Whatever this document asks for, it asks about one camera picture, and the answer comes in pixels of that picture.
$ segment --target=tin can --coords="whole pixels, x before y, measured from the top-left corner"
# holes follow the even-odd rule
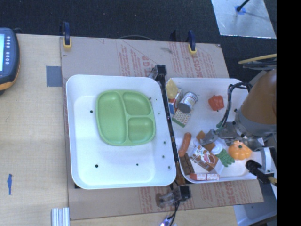
[[[183,113],[190,113],[194,104],[198,101],[196,94],[192,92],[187,92],[183,99],[178,104],[178,109]]]

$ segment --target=cardboard sheet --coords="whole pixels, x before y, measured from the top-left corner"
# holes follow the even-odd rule
[[[75,74],[146,77],[157,64],[166,65],[166,80],[172,77],[228,78],[220,46],[198,43],[197,53],[192,56],[188,43],[184,42],[72,37],[71,48],[63,47],[62,38],[60,48],[71,220],[173,211],[173,207],[158,207],[155,201],[157,194],[170,191],[168,186],[98,190],[76,187],[71,177],[65,85]],[[263,201],[257,180],[189,185],[192,197],[181,203],[179,210]]]

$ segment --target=red toy pepper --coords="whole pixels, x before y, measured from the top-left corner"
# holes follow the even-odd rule
[[[222,96],[212,96],[209,100],[208,103],[210,105],[210,107],[214,110],[214,111],[218,111],[222,108],[225,107],[224,105],[224,100],[222,98]]]

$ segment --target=table surface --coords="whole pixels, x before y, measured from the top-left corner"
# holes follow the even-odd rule
[[[46,67],[61,66],[59,36],[17,35],[21,67],[0,96],[0,225],[51,225],[51,209],[68,207],[62,87],[47,87]],[[12,175],[11,194],[8,176]],[[71,226],[155,226],[160,212],[72,220]],[[178,211],[184,225],[237,225],[232,206]]]

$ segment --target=green plate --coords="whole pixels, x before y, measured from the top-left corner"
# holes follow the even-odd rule
[[[109,145],[142,145],[156,133],[150,100],[133,90],[108,90],[96,100],[96,120],[101,138]]]

